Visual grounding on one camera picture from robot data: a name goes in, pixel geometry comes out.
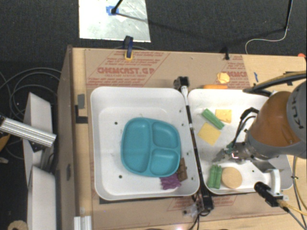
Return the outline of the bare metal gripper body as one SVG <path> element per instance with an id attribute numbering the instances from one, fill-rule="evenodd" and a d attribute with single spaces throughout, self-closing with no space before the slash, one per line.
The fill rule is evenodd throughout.
<path id="1" fill-rule="evenodd" d="M 236 162 L 254 162 L 263 159 L 263 156 L 258 153 L 248 142 L 229 143 L 226 146 L 225 154 L 228 159 Z"/>

